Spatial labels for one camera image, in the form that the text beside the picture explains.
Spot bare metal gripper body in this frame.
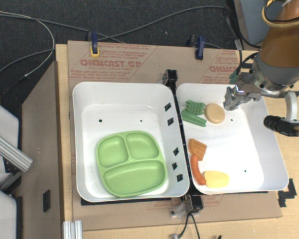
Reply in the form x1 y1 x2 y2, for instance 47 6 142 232
235 71 294 102

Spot beige round biscuit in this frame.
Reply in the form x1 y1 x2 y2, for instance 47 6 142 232
204 103 226 124

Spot green bumpy pea pod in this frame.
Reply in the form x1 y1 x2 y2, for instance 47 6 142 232
184 100 207 116

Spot green smooth bean pods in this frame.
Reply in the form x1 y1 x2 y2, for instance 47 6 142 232
180 109 207 127

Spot white plastic tray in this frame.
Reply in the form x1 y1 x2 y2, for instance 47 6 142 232
72 81 191 203
175 83 290 196

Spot thin black rod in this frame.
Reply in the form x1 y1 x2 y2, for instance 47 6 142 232
171 81 195 197

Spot orange waffle piece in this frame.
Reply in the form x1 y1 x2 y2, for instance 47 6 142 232
188 138 208 162

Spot orange sausage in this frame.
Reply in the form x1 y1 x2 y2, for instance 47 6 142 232
190 154 207 186

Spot yellow bread slice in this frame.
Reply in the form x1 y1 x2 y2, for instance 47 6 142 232
203 170 230 189

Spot brown cardboard board red print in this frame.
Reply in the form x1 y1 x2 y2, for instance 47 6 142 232
67 40 283 232

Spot green divided plate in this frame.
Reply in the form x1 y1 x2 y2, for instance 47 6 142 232
95 130 168 198

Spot black cylinder on white bracket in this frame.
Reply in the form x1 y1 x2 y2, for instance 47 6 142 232
263 90 299 138

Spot black block with thin wires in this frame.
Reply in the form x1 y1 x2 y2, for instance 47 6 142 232
180 194 204 214
161 69 178 87

